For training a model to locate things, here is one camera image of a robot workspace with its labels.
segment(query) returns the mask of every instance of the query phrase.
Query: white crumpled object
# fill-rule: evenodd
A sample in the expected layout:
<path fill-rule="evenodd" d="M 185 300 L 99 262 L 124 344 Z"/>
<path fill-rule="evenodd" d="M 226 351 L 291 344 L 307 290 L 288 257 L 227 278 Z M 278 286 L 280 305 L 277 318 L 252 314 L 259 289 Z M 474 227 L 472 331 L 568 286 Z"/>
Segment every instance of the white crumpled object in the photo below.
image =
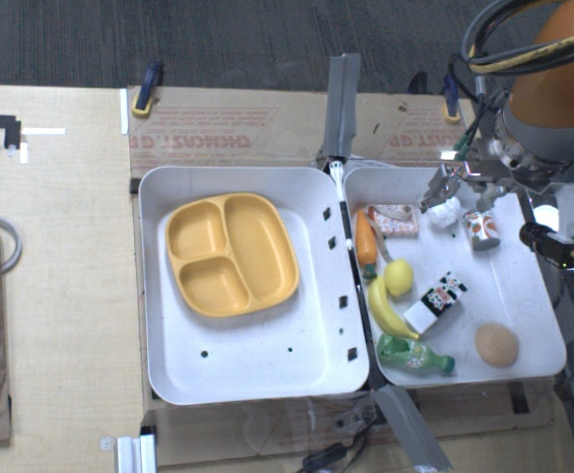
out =
<path fill-rule="evenodd" d="M 454 196 L 445 203 L 435 205 L 427 210 L 429 222 L 439 228 L 445 228 L 458 220 L 461 213 L 461 202 Z"/>

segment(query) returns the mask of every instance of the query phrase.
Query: can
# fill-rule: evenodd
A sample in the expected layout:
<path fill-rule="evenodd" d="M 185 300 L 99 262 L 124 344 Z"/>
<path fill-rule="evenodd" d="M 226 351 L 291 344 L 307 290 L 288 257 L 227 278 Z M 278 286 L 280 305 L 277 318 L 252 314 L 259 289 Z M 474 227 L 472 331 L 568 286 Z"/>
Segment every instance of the can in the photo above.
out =
<path fill-rule="evenodd" d="M 463 214 L 463 223 L 473 250 L 487 250 L 500 244 L 490 210 L 469 210 Z"/>

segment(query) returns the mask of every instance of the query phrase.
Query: white tray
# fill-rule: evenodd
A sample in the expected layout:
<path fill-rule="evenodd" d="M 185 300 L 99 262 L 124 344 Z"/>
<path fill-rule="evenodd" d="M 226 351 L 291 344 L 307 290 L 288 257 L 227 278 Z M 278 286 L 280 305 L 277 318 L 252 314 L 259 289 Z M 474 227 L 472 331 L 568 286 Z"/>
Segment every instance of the white tray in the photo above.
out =
<path fill-rule="evenodd" d="M 180 205 L 242 191 L 277 208 L 296 251 L 300 283 L 291 298 L 272 308 L 202 316 L 185 304 L 175 284 L 165 224 Z M 364 384 L 369 361 L 328 175 L 311 168 L 163 167 L 144 176 L 139 199 L 147 361 L 161 398 L 192 405 L 349 393 Z M 346 306 L 340 307 L 340 297 Z"/>
<path fill-rule="evenodd" d="M 369 204 L 417 205 L 417 196 L 427 189 L 435 169 L 359 168 L 349 172 L 344 191 L 354 219 L 358 208 Z M 479 197 L 463 184 L 458 198 L 462 212 L 474 208 Z M 414 270 L 414 286 L 401 300 L 392 302 L 402 314 L 449 270 L 468 287 L 460 300 L 429 328 L 422 340 L 439 354 L 456 359 L 454 371 L 436 372 L 395 369 L 380 363 L 391 382 L 408 387 L 482 382 L 510 378 L 550 376 L 566 361 L 565 343 L 541 276 L 536 256 L 520 241 L 524 217 L 516 195 L 496 200 L 493 217 L 501 243 L 473 252 L 462 223 L 439 229 L 416 208 L 418 237 L 390 238 L 392 257 L 405 258 Z M 385 262 L 380 256 L 380 269 Z M 474 335 L 484 322 L 497 321 L 509 327 L 520 342 L 514 365 L 494 368 L 475 351 Z M 382 334 L 371 318 L 374 340 Z"/>

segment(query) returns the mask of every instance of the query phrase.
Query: yellow divided plate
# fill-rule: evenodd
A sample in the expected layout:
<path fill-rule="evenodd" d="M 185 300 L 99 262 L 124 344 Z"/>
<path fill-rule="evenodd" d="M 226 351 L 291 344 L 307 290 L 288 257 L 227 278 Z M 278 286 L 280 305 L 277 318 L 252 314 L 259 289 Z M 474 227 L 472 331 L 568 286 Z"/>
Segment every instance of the yellow divided plate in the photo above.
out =
<path fill-rule="evenodd" d="M 167 221 L 166 240 L 181 295 L 204 315 L 268 308 L 298 287 L 291 239 L 276 208 L 257 194 L 223 194 L 182 205 Z"/>

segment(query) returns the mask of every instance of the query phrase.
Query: orange carrot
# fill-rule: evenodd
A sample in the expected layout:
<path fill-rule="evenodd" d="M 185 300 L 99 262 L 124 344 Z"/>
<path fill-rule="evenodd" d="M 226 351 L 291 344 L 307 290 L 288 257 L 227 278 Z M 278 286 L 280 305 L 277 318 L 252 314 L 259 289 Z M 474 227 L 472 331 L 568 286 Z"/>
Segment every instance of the orange carrot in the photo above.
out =
<path fill-rule="evenodd" d="M 357 262 L 361 266 L 374 265 L 377 262 L 377 240 L 373 229 L 366 221 L 363 209 L 357 211 L 355 222 L 355 250 Z"/>

